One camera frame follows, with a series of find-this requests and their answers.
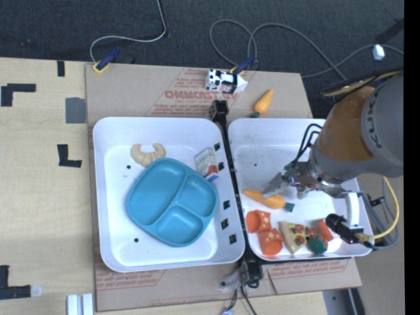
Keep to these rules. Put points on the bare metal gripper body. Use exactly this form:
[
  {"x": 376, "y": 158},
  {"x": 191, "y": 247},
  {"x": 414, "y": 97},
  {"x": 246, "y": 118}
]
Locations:
[{"x": 305, "y": 176}]

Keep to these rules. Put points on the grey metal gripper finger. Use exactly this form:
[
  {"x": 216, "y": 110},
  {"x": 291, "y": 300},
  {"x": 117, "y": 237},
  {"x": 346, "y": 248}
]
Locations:
[
  {"x": 303, "y": 194},
  {"x": 275, "y": 183}
]

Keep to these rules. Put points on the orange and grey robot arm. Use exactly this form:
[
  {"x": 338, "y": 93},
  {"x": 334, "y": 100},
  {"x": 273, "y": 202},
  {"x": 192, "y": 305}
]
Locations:
[{"x": 367, "y": 133}]

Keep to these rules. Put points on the orange carrot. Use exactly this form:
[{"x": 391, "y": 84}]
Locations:
[
  {"x": 272, "y": 201},
  {"x": 264, "y": 103}
]

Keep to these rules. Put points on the white plastic tray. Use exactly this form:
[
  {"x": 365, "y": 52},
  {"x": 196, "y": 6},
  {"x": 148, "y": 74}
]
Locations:
[
  {"x": 118, "y": 241},
  {"x": 262, "y": 143}
]

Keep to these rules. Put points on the orange-red sausage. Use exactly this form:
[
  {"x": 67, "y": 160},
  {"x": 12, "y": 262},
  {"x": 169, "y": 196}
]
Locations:
[{"x": 325, "y": 230}]

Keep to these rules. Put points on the pizza slice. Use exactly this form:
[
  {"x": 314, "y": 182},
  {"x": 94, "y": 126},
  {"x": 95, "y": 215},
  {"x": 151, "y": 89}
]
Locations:
[{"x": 293, "y": 236}]

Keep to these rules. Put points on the red strawberry with green leaves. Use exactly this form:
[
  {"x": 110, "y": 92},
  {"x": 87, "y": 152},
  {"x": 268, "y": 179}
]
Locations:
[{"x": 318, "y": 244}]

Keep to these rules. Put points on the small white and red carton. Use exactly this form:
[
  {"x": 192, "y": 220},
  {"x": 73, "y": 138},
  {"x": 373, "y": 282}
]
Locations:
[{"x": 207, "y": 164}]

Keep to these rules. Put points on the blue divided plate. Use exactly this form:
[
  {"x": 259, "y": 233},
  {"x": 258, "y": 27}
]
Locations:
[{"x": 170, "y": 202}]

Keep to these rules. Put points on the black and white cow-print carton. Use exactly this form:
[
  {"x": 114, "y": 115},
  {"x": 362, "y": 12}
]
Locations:
[{"x": 223, "y": 81}]

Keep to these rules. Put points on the beige croissant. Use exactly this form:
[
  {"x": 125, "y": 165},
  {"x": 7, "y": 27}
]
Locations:
[{"x": 146, "y": 156}]

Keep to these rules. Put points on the brown cardboard board red print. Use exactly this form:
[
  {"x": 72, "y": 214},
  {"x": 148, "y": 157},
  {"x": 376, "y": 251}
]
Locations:
[{"x": 147, "y": 90}]

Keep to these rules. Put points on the black cylinder on white bracket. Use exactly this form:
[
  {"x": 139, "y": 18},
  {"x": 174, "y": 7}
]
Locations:
[{"x": 341, "y": 225}]

